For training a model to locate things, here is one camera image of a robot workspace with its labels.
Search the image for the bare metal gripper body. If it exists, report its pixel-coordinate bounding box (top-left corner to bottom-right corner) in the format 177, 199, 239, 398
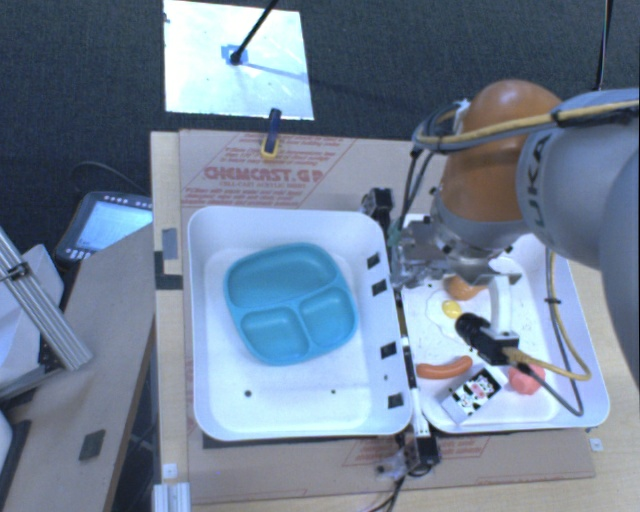
390, 219, 524, 291

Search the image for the orange round toy food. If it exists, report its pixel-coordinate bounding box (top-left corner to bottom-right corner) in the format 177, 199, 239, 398
443, 274, 489, 302

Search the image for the white fried egg yellow yolk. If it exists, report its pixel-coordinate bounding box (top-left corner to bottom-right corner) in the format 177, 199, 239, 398
423, 288, 474, 343

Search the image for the thin black and white rod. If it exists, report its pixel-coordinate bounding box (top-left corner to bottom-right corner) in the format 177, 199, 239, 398
383, 219, 429, 441

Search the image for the orange sausage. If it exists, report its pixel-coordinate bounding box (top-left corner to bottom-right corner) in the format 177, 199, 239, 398
415, 355, 474, 381

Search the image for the white plastic tray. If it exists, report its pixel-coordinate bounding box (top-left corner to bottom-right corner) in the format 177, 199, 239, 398
398, 213, 612, 434
186, 205, 415, 443

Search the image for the blue divided plate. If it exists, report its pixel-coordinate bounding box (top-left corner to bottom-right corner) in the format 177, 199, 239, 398
222, 242, 359, 367

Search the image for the brown cardboard board red print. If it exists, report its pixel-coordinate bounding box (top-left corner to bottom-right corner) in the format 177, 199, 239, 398
177, 128, 597, 506

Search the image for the white cow print carton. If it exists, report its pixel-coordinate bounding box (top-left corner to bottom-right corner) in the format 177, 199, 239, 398
439, 368, 505, 424

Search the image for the pink toy food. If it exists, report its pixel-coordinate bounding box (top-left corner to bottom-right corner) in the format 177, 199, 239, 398
508, 361, 548, 397

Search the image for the black block with thin wires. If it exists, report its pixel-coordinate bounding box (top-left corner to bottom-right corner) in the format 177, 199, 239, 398
361, 186, 396, 227
402, 433, 442, 477

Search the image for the black cylinder on white bracket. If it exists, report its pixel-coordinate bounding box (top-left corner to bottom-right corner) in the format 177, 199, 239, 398
454, 269, 522, 367

